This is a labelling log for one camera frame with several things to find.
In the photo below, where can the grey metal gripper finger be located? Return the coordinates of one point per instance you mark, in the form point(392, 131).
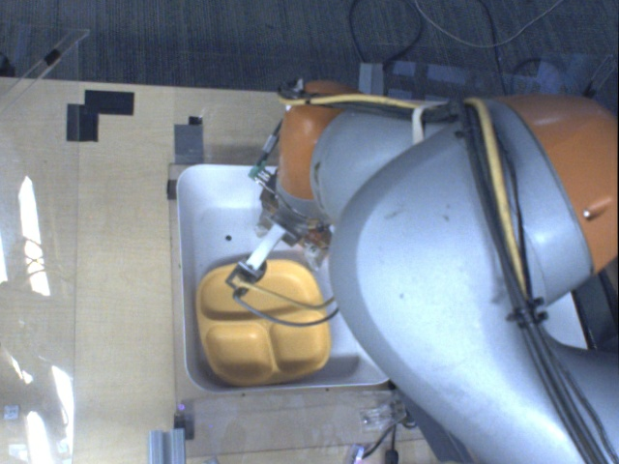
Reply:
point(315, 259)

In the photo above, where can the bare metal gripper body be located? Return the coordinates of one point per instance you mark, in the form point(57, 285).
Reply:
point(296, 225)

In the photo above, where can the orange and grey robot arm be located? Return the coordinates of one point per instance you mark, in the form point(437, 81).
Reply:
point(435, 269)

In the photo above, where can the white plastic tray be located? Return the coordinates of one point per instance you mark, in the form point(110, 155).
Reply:
point(217, 211)

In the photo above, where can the yellow divided plate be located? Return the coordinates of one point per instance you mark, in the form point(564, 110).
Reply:
point(261, 341)

